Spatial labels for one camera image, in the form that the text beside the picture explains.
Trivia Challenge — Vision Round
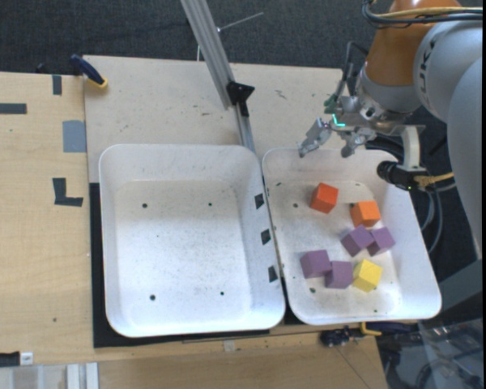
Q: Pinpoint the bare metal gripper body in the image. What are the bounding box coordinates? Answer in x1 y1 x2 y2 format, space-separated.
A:
334 94 415 138

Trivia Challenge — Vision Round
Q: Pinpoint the red-orange cube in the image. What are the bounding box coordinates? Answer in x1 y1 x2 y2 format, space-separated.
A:
309 182 340 215

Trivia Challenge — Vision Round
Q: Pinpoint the orange cube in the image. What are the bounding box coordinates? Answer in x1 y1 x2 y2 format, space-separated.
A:
349 199 382 229

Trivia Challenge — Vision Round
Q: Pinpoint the white plastic tray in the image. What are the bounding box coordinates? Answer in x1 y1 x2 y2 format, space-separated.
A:
261 147 443 327
98 143 287 339

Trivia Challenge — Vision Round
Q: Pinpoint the purple cube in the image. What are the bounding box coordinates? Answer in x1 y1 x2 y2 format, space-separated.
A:
365 226 397 258
339 224 376 258
324 259 355 290
299 249 334 280

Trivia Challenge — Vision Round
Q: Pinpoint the yellow cube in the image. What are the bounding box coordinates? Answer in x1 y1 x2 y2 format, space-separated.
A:
352 258 384 293

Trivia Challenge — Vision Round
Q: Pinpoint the pale wood board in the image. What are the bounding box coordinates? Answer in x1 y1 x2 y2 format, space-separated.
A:
82 54 394 364

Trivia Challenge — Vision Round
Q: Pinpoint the black cylinder on white bracket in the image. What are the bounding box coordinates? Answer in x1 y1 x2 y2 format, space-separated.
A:
376 125 431 193

